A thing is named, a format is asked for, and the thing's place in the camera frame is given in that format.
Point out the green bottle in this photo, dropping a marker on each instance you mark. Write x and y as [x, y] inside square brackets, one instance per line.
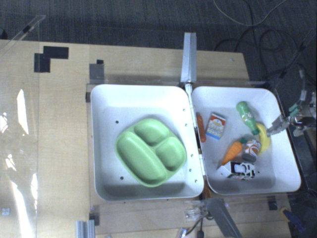
[246, 116]

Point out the red and blue carton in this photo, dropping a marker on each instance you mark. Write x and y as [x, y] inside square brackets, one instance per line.
[216, 126]

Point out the orange carrot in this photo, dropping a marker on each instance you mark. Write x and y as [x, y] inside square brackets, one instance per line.
[232, 152]

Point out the orange sausage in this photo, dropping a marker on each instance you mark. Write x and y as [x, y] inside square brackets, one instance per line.
[201, 129]

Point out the green divided plate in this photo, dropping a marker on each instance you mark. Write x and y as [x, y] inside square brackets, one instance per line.
[148, 155]

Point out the yellow banana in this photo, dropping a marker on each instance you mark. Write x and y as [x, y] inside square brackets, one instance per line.
[264, 140]

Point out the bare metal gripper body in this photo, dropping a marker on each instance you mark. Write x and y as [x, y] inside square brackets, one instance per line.
[303, 124]

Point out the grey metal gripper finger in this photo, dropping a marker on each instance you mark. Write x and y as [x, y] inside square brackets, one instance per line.
[280, 121]
[276, 131]

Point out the white plastic tray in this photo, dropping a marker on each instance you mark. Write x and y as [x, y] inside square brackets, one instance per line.
[277, 167]
[109, 103]

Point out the orange and white can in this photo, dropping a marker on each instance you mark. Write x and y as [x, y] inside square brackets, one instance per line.
[252, 149]

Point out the black and white carton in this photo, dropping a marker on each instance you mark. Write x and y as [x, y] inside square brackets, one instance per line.
[241, 170]

